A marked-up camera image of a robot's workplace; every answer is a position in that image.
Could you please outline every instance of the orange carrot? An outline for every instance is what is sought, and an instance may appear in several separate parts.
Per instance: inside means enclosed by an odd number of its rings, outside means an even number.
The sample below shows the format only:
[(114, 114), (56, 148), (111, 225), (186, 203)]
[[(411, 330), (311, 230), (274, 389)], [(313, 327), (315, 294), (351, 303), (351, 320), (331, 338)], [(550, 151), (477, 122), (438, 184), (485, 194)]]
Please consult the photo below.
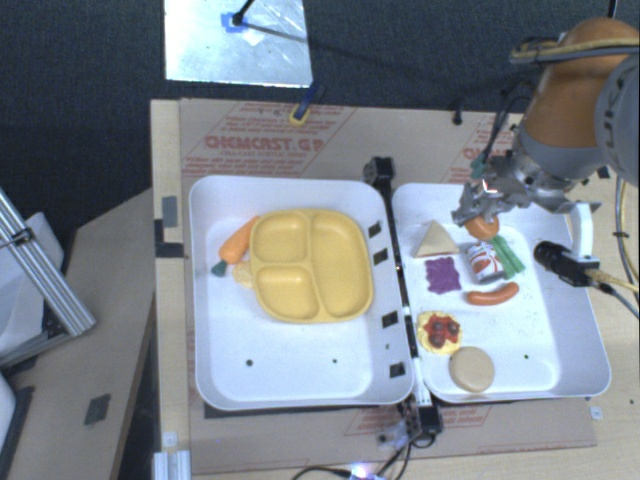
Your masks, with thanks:
[(224, 276), (227, 265), (234, 265), (242, 259), (249, 248), (251, 230), (259, 218), (258, 216), (253, 217), (222, 244), (218, 250), (218, 256), (220, 256), (221, 261), (211, 269), (214, 275), (218, 277)]

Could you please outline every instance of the soda can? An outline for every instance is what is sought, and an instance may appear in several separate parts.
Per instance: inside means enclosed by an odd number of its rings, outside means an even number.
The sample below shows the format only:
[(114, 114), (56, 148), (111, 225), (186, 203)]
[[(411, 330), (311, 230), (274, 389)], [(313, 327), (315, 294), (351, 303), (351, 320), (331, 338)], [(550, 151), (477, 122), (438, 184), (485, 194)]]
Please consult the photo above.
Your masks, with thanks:
[(476, 281), (480, 284), (491, 283), (504, 277), (502, 263), (489, 242), (480, 242), (469, 247), (467, 259)]

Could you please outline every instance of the white tray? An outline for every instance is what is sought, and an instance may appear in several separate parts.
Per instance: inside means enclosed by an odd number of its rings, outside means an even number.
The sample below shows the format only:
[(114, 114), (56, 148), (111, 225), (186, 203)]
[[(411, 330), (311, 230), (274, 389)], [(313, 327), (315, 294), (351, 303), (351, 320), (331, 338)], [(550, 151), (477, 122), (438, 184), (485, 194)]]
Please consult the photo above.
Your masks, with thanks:
[[(408, 184), (393, 196), (414, 323), (422, 311), (454, 315), (463, 330), (462, 345), (482, 348), (495, 365), (493, 385), (471, 394), (451, 380), (449, 356), (418, 345), (429, 390), (451, 403), (594, 396), (606, 390), (611, 372), (587, 290), (560, 281), (533, 259), (533, 249), (542, 240), (571, 247), (564, 216), (533, 205), (500, 214), (500, 235), (526, 266), (513, 279), (520, 292), (497, 306), (472, 306), (463, 297), (465, 291), (491, 291), (501, 282), (480, 286), (473, 280), (465, 258), (473, 239), (451, 220), (460, 194), (459, 185)], [(425, 258), (413, 258), (432, 220), (443, 224), (460, 247), (460, 253), (448, 256), (460, 274), (461, 291), (428, 291)]]
[[(196, 383), (223, 410), (392, 404), (411, 391), (413, 375), (384, 203), (369, 185), (211, 176), (189, 198), (195, 310)], [(374, 298), (363, 315), (341, 323), (291, 324), (269, 316), (253, 290), (231, 273), (210, 273), (218, 248), (254, 215), (327, 208), (358, 223), (374, 265)], [(381, 232), (369, 238), (369, 227)], [(383, 317), (397, 323), (383, 325)]]

